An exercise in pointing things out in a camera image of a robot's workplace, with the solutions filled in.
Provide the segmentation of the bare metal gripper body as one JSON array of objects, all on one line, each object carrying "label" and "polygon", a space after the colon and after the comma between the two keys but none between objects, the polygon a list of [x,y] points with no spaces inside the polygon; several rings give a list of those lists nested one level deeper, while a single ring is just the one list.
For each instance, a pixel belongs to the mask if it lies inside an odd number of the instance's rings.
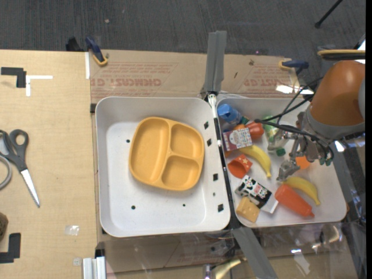
[{"label": "bare metal gripper body", "polygon": [[305,158],[308,162],[319,161],[320,164],[331,164],[334,160],[334,153],[327,143],[315,135],[298,131],[291,133],[289,138],[294,144],[289,153],[289,162],[298,164],[298,158]]}]

